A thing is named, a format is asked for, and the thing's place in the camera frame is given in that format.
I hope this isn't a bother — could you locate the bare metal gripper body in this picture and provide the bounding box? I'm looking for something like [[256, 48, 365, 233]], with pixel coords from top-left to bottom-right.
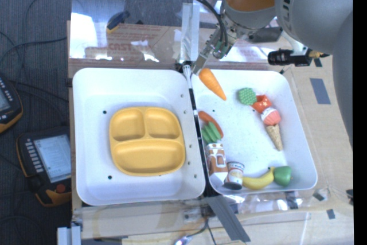
[[200, 14, 261, 60]]

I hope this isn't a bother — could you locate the plain orange carrot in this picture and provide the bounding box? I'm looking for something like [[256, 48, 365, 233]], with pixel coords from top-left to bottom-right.
[[198, 67, 228, 102]]

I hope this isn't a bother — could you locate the green honeycomb patterned toy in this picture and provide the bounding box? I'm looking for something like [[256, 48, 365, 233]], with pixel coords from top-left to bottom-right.
[[237, 87, 257, 106]]

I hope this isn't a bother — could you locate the orange carrot with green leaves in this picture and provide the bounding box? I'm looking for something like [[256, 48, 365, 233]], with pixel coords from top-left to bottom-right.
[[197, 110, 225, 145]]

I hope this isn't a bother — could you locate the orange toy with white star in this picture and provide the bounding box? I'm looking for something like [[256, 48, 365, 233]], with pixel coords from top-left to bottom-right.
[[252, 94, 273, 114]]

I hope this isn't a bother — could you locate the white plastic tray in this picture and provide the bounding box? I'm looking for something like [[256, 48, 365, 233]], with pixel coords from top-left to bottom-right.
[[190, 68, 318, 196], [72, 67, 207, 207]]

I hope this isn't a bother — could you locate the pink ice cream cone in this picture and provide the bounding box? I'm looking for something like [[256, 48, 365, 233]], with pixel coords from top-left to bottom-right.
[[260, 107, 284, 152]]

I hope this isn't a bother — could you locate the white and brown carton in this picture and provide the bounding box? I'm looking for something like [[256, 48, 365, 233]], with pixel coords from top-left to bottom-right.
[[205, 142, 229, 185]]

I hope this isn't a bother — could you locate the yellow divided plate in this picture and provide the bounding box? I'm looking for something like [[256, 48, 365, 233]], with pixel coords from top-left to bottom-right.
[[108, 106, 187, 177]]

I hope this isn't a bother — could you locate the small white and yellow can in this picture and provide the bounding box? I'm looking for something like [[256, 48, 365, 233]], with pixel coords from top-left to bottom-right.
[[222, 161, 245, 191]]

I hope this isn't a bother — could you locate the yellow banana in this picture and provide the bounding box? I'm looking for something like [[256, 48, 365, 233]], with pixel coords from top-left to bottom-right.
[[241, 166, 276, 191]]

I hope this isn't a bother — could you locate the green pepper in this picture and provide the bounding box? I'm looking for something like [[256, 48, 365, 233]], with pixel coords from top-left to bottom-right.
[[272, 165, 294, 188]]

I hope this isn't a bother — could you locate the black cylinder on white bracket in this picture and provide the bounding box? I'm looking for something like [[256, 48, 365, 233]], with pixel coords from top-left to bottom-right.
[[267, 30, 314, 67]]

